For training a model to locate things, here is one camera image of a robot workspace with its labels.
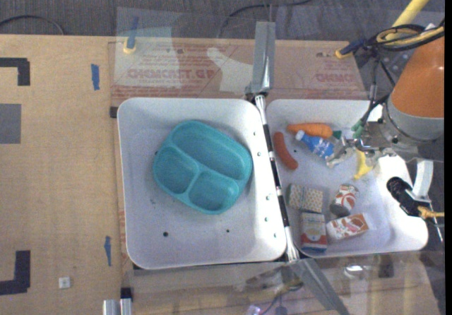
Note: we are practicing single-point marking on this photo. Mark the red sausage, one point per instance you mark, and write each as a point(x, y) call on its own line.
point(284, 153)

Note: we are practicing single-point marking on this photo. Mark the brown cardboard board, red print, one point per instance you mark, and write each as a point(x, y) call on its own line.
point(300, 70)

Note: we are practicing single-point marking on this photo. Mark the green divided plate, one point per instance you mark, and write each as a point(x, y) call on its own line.
point(205, 165)

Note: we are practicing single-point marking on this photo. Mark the small white square block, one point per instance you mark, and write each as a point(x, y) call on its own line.
point(64, 282)

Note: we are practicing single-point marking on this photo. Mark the green and orange patterned carton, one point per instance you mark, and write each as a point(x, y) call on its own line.
point(305, 197)

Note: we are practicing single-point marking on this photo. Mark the white plastic tray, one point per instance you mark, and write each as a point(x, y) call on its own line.
point(212, 243)
point(385, 236)

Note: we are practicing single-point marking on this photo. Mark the orange and white can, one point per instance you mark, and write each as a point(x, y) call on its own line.
point(346, 198)

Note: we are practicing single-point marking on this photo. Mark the orange carrot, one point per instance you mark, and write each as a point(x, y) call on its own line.
point(312, 129)

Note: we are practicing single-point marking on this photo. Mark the white, orange and blue carton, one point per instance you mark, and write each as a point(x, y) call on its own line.
point(313, 232)

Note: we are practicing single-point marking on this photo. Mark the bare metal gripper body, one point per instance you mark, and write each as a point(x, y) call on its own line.
point(376, 137)

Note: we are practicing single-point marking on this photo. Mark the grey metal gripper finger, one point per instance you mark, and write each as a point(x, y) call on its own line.
point(346, 144)
point(339, 160)

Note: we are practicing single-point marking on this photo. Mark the black cylinder on white bracket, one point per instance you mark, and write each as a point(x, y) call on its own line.
point(406, 197)

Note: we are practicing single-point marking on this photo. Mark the blue bottle with white cap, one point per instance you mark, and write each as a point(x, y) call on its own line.
point(318, 145)

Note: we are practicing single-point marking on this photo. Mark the yellow banana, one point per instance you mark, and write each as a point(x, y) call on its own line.
point(363, 167)

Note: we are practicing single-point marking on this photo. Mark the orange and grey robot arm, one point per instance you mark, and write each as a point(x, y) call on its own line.
point(418, 87)

